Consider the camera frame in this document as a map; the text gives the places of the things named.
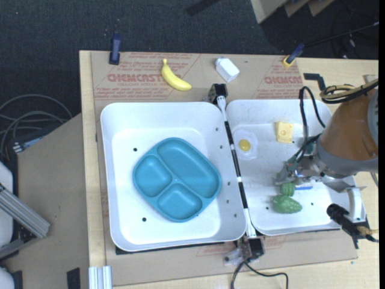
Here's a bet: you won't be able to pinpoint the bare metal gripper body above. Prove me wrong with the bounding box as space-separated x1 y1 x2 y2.
288 152 328 187

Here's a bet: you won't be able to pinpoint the small green ridged vegetable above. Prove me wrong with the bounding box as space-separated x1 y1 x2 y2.
280 182 297 197

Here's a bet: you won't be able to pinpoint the white plastic tray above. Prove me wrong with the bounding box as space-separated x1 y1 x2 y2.
224 98 367 237
100 101 248 252

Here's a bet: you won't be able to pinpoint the green grapes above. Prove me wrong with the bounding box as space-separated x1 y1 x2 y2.
271 194 303 214

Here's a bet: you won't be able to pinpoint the yellow cheese wedge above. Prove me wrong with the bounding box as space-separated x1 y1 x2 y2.
274 121 294 145

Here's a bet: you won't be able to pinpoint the white and yellow fried egg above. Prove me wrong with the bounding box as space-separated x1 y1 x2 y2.
232 128 259 161

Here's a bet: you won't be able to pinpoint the thin black and white rod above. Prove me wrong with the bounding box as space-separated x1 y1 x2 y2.
216 96 257 238

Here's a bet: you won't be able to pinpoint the blue divided plate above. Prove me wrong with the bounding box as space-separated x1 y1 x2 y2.
132 137 223 223

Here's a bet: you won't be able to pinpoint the small white carton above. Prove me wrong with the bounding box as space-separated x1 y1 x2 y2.
214 57 241 84

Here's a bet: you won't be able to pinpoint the brown cardboard board, red print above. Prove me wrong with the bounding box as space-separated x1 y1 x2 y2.
90 51 359 287

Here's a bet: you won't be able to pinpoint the yellow banana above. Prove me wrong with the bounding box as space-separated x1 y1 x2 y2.
160 58 193 92

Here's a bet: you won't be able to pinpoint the black cylinder on white bracket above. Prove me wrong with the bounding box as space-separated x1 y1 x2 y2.
326 185 366 237

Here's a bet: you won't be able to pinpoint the black block with thin wires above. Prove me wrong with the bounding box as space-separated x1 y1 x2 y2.
236 236 266 262
208 83 229 104

